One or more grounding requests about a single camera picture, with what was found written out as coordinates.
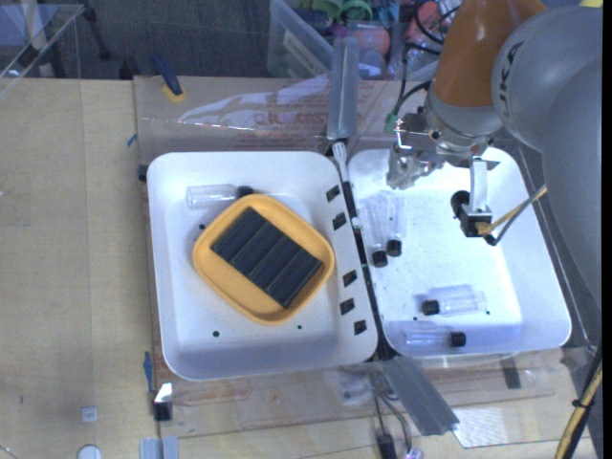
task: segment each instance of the small black hole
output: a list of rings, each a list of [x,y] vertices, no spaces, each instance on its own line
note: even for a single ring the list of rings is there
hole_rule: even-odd
[[[346,224],[346,216],[343,212],[341,212],[338,216],[336,216],[332,220],[332,224],[334,225],[334,230],[338,230]]]
[[[341,315],[346,315],[349,311],[352,311],[354,309],[355,309],[355,301],[353,300],[352,297],[350,299],[346,299],[345,301],[342,301],[340,304],[340,314]]]
[[[339,186],[333,186],[332,188],[330,188],[327,193],[325,194],[327,197],[327,202],[331,203],[336,197],[338,197],[340,195],[340,187]]]
[[[357,271],[351,271],[342,276],[342,282],[344,283],[344,287],[347,287],[352,282],[357,280]]]
[[[355,321],[355,323],[353,323],[353,330],[354,330],[355,335],[363,333],[366,329],[367,329],[367,326],[365,324],[364,319],[360,321]]]

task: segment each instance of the wooden table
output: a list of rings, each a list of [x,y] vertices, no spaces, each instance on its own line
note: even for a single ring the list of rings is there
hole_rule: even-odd
[[[132,82],[70,79],[24,79],[0,103],[0,444],[18,459],[72,458],[85,444],[133,458],[142,438],[159,436],[142,369],[156,315],[134,103]],[[555,390],[560,435],[575,391],[568,376]],[[537,436],[543,403],[496,406]],[[236,431],[181,439],[179,450],[374,458],[376,426],[369,417]],[[463,449],[447,433],[415,445],[429,458],[550,458],[557,442]],[[586,435],[575,457],[596,457]]]

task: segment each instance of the test tube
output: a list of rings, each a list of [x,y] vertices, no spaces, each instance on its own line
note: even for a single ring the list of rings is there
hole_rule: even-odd
[[[400,256],[408,215],[408,198],[400,193],[385,192],[387,242],[386,254]]]
[[[186,192],[187,207],[191,210],[205,209],[218,203],[229,203],[237,196],[238,187],[229,184],[218,186],[189,186]]]
[[[468,284],[435,288],[429,291],[428,299],[421,303],[426,316],[452,317],[467,313],[487,311],[487,299]]]
[[[384,251],[384,234],[381,227],[380,216],[382,200],[380,196],[365,199],[360,207],[359,215],[363,227],[365,243],[374,267],[387,265],[386,252]]]
[[[404,330],[404,342],[408,347],[456,348],[466,345],[466,334],[436,326],[411,327]]]

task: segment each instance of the gray floor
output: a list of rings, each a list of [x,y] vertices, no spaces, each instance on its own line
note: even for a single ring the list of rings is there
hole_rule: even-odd
[[[45,1],[77,3],[77,0]],[[543,1],[548,7],[580,2]],[[268,76],[269,0],[89,0],[89,3],[97,12],[99,29],[111,59],[98,57],[99,47],[91,29],[87,21],[79,19],[78,47],[83,78],[119,79],[121,64],[127,57],[134,59],[142,74],[152,74],[151,52],[165,58],[178,75]],[[574,286],[572,291],[578,305],[586,308],[575,314],[575,322],[581,319],[587,338],[597,343],[601,312],[593,307],[590,295],[579,280]],[[578,373],[577,389],[582,387],[582,378]],[[599,457],[602,457],[602,388],[590,425]]]

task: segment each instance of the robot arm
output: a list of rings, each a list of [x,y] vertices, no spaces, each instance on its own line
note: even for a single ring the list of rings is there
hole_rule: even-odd
[[[464,0],[420,120],[405,121],[408,136],[424,123],[414,132],[440,158],[472,170],[504,127],[539,151],[557,224],[600,306],[602,34],[601,8]],[[483,182],[472,171],[472,190]]]

